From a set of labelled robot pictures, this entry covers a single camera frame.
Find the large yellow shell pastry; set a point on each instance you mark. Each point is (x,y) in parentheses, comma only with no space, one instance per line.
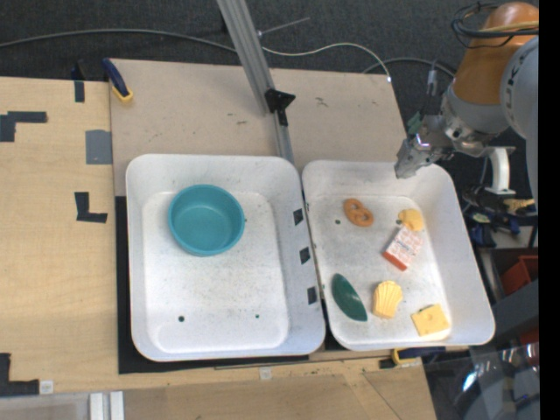
(387,299)

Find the white and orange carton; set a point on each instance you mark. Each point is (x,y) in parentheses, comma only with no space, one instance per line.
(403,248)

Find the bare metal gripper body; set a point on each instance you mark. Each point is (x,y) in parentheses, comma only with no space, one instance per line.
(455,137)

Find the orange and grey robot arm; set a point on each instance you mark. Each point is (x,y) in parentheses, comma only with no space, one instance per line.
(485,77)

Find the yellow cheese wedge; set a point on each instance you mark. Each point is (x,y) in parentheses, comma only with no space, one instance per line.
(430,320)

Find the teal bowl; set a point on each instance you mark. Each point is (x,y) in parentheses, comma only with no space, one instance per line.
(205,221)

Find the white plastic tray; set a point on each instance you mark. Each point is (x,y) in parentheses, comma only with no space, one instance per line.
(219,287)
(359,252)

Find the small yellow shell pastry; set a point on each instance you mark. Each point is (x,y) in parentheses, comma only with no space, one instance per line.
(412,219)

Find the brown pretzel biscuit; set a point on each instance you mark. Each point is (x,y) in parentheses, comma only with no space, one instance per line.
(364,219)

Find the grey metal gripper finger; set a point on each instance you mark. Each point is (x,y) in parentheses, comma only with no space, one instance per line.
(404,164)
(422,159)

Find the dark green leaf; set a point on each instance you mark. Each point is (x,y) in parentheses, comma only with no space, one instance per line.
(347,298)

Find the brown flat board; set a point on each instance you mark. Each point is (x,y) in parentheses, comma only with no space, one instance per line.
(197,112)

